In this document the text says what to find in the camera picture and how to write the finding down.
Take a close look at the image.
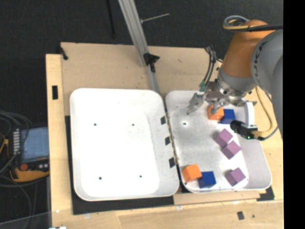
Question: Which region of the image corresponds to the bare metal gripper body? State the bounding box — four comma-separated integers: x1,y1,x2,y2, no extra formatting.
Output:
203,80,248,109

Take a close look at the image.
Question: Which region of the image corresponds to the orange cube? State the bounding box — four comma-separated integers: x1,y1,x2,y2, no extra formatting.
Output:
207,104,225,122
182,164,203,184

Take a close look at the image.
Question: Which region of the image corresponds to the blue cube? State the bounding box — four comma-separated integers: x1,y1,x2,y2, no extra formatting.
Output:
197,171,217,189
219,109,237,125

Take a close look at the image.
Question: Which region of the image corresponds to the purple cube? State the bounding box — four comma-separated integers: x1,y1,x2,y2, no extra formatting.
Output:
221,140,242,160
213,128,234,148
224,167,247,187

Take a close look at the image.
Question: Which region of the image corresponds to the white plastic tray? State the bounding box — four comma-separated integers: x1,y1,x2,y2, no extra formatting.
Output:
164,90,273,194
69,87,180,202

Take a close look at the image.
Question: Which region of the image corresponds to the pale wood board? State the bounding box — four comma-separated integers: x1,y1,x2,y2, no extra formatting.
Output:
60,42,278,206

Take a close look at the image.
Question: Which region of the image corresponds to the black cylinder on white bracket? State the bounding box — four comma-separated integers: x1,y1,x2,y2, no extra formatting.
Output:
229,101,259,141

